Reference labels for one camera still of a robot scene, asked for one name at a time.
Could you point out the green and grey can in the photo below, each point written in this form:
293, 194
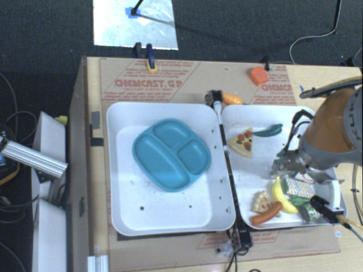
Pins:
310, 212

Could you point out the white plastic tray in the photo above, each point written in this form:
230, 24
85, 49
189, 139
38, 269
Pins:
158, 208
249, 174

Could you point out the black cylinder on white bracket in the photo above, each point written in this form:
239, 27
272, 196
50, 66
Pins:
323, 207

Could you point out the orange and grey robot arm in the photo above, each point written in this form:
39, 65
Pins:
331, 123

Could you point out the red sausage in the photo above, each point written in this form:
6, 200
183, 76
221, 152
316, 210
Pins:
266, 214

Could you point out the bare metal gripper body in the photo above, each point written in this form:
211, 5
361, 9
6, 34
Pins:
289, 163

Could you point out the yellow banana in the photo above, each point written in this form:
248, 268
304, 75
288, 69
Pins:
279, 195

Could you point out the white carton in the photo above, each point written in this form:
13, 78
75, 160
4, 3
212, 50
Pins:
304, 177

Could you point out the thin black and white rod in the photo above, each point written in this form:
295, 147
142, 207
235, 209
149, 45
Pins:
227, 152

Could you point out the green pea pod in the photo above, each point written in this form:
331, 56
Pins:
268, 131

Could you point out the orange block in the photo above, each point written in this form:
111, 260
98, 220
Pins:
258, 76

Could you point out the brown cardboard board, red print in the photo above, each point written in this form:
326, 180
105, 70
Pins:
170, 84

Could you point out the green leafy vegetable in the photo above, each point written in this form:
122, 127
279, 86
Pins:
299, 200

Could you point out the orange carrot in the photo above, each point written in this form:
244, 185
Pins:
232, 98

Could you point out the green and white packet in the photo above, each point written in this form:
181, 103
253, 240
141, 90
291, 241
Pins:
299, 188

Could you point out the blue divided plate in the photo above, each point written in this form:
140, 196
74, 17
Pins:
164, 157

